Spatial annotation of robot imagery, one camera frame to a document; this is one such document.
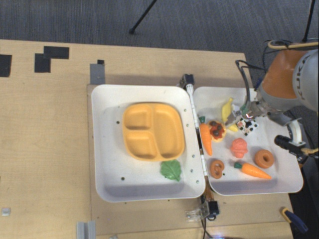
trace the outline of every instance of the black pole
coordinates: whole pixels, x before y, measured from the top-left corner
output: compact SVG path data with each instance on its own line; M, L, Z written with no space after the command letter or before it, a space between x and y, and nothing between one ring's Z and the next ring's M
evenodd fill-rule
M142 20L144 19L144 17L149 13L150 9L152 9L153 5L156 3L157 0L153 0L151 2L151 4L149 5L149 7L144 11L144 13L142 14L142 16L139 18L139 20L135 23L135 25L130 29L130 34L134 34L135 29L138 27L138 25L142 22Z
M312 0L311 6L310 6L310 10L309 10L309 17L308 17L308 22L307 22L307 26L306 26L306 31L305 31L305 35L304 35L304 38L303 38L302 42L307 42L307 40L308 40L308 33L309 33L311 20L312 20L312 17L313 17L315 3L316 3L316 0Z

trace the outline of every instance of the green leaf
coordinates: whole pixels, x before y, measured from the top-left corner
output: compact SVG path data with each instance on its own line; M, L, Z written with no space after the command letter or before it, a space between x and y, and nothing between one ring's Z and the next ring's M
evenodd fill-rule
M164 161L160 165L160 173L167 179L180 181L180 163L177 160Z

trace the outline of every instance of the wooden countertop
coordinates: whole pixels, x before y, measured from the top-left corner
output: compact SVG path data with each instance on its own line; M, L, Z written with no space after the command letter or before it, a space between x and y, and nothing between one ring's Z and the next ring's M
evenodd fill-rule
M35 73L34 56L44 46L69 47L70 56L52 59L51 73ZM234 63L243 54L11 40L0 40L0 54L12 55L10 77L0 77L0 208L11 208L10 216L0 216L3 238L76 238L76 223L89 220L97 222L98 239L202 237L200 224L184 220L185 200L169 202L178 215L173 225L161 218L141 224L139 213L128 215L133 202L105 203L118 218L111 230L98 225L90 194L90 64L105 61L107 84L174 86L191 73L196 87L243 87ZM279 213L291 209L287 194L215 198L222 214L207 224L211 234L292 238ZM152 206L146 201L143 211L156 216L168 207L167 201Z

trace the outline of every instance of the small gray square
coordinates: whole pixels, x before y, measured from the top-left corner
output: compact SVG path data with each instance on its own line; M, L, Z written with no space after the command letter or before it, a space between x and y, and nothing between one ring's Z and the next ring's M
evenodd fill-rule
M1 215L2 216L10 216L11 208L2 208Z

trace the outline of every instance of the plastic tray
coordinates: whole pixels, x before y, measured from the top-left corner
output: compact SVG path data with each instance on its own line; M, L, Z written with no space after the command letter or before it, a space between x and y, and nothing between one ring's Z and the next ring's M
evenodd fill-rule
M161 162L140 161L126 151L122 118L127 107L163 103L177 110L185 149L179 182L160 174ZM178 87L99 85L92 92L96 189L109 202L199 197L205 189L189 96Z
M138 160L177 159L185 148L180 116L172 106L141 103L123 114L123 136L127 152Z
M252 99L256 92L251 89ZM243 88L218 88L201 87L194 92L194 102L199 116L205 116L209 120L221 121L221 108L229 97L234 99L233 104L241 106L244 103L246 91ZM265 193L289 193L297 192L303 186L303 177L298 166L296 157L288 151L274 144L277 135L289 136L286 127L270 121L268 118L256 118L258 127L255 131L244 136L241 131L227 131L225 139L220 143L212 143L213 155L205 154L206 164L209 168L214 159L220 159L225 164L220 179L210 176L209 181L217 193L221 195L245 195ZM271 180L264 180L243 174L240 170L233 168L238 159L230 152L230 146L234 139L243 138L248 144L248 153L240 159L243 162L254 164L254 155L260 149L272 152L275 163L265 171L272 176Z

